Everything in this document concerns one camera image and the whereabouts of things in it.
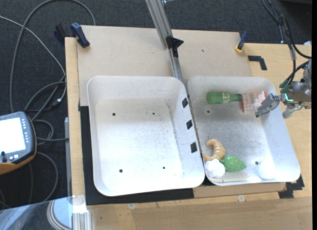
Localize white toy egg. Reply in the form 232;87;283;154
258;161;277;180

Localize white toy garlic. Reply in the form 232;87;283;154
204;159;226;178

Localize white plastic tray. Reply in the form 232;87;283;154
187;75;301;187
86;75;206;197

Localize tan toy croissant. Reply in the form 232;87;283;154
203;138;226;162

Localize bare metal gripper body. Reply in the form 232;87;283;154
281;60;312;109

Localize red and white packet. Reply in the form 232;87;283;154
240;91;267;113

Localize pale wooden board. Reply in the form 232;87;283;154
76;25;253;106

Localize green toy grapes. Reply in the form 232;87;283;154
220;154;247;173

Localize green plastic bottle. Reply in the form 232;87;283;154
206;91;243;105

